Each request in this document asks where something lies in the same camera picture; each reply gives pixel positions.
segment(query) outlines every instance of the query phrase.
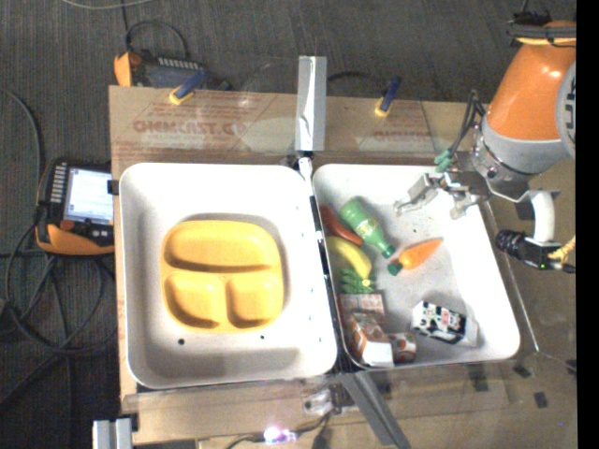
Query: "orange carrot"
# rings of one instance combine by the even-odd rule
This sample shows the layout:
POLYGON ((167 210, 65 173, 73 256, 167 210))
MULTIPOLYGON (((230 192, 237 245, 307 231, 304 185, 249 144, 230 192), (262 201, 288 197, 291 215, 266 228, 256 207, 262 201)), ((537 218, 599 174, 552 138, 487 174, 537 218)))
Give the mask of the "orange carrot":
POLYGON ((427 241, 422 241, 410 248, 406 248, 400 254, 398 261, 402 264, 404 269, 414 269, 424 263, 429 256, 434 253, 434 251, 441 244, 441 239, 429 239, 427 241))
POLYGON ((354 233, 351 229, 347 228, 339 220, 339 218, 337 218, 335 211, 333 211, 331 207, 327 205, 320 205, 320 216, 322 216, 322 222, 327 227, 327 230, 331 235, 347 239, 348 241, 357 244, 357 246, 362 245, 362 238, 354 233))

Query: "banana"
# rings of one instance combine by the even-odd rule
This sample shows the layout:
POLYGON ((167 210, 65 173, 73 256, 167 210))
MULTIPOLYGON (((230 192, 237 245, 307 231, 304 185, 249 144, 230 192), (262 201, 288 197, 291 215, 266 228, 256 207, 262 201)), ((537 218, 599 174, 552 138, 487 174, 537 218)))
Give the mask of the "banana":
POLYGON ((373 263, 356 244, 337 236, 327 236, 325 240, 329 251, 338 254, 349 263, 360 278, 368 279, 373 270, 373 263))

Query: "device screen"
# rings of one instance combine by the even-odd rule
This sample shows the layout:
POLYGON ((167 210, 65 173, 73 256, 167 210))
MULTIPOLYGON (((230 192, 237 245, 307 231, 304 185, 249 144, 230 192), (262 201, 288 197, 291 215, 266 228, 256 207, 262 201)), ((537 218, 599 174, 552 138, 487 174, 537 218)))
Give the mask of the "device screen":
POLYGON ((66 187, 65 219, 112 225, 112 195, 108 192, 110 173, 71 167, 66 187))

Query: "yellow plate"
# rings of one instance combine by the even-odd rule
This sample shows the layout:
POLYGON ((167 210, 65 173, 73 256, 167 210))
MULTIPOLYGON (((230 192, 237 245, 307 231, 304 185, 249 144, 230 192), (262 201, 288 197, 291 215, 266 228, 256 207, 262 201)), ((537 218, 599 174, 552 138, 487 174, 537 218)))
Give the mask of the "yellow plate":
POLYGON ((160 283, 168 314, 199 331, 258 329, 283 308, 279 249, 257 224, 209 220, 173 226, 162 243, 160 283))

